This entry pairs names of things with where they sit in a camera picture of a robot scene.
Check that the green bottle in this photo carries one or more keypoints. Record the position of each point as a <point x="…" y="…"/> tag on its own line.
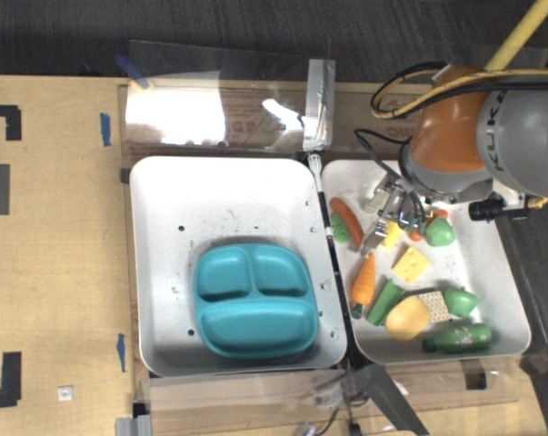
<point x="462" y="339"/>

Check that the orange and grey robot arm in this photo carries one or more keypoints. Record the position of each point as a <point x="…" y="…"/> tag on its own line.
<point x="455" y="130"/>

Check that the small orange toy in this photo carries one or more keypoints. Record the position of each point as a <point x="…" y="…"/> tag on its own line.
<point x="415" y="235"/>

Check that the blue divided plate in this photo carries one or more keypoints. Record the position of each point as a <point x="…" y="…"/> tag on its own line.
<point x="255" y="302"/>

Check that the yellow block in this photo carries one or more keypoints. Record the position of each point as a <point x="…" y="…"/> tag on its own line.
<point x="391" y="236"/>

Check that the yellow cheese wedge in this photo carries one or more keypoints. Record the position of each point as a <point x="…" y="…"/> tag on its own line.
<point x="411" y="265"/>

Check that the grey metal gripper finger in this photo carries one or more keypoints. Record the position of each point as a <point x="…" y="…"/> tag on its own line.
<point x="374" y="236"/>

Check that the beige waffle biscuit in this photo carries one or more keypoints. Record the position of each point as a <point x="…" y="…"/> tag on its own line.
<point x="439" y="308"/>

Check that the orange carrot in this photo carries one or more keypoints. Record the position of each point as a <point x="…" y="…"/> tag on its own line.
<point x="364" y="282"/>

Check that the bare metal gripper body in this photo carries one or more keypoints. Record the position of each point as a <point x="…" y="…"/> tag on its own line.
<point x="394" y="200"/>

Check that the orange red sausage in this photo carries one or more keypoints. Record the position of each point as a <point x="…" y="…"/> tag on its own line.
<point x="348" y="220"/>

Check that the green cucumber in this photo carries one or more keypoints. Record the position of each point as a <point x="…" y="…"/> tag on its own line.
<point x="383" y="303"/>

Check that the green broccoli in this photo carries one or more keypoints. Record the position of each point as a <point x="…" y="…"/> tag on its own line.
<point x="340" y="230"/>

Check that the yellow bread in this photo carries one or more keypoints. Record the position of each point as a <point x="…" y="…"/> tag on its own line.
<point x="406" y="318"/>

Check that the white plastic tray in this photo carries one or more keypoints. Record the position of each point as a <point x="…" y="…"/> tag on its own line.
<point x="173" y="198"/>
<point x="473" y="266"/>

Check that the black cylinder on white bracket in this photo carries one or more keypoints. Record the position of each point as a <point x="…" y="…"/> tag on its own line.
<point x="485" y="209"/>

